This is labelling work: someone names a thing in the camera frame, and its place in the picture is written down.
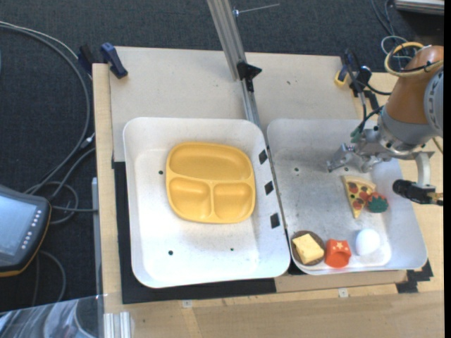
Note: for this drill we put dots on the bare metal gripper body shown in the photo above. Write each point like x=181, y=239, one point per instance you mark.
x=384, y=146

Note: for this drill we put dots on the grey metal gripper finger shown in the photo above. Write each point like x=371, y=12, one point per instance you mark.
x=368, y=163
x=341, y=157

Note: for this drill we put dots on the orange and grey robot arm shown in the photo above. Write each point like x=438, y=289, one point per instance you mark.
x=408, y=93

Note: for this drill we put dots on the toy pizza slice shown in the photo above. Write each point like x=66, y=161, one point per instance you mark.
x=356, y=192

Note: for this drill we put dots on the red and green toy strawberry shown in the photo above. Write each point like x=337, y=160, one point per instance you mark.
x=377, y=203

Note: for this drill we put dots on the white plastic tray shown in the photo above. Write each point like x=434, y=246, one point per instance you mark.
x=317, y=203
x=197, y=252

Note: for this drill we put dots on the white toy egg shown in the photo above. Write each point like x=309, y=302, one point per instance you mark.
x=367, y=242

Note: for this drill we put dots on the brown round biscuit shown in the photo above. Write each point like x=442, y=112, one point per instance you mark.
x=319, y=238

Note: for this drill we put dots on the yellow toy cheese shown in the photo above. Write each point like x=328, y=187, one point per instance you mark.
x=307, y=248

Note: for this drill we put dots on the yellow divided plate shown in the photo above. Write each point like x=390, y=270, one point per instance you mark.
x=209, y=164

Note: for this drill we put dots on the pale wood board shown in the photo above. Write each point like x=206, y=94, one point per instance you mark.
x=176, y=86

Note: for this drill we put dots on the black cylinder on white bracket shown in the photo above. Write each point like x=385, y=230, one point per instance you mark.
x=410, y=188

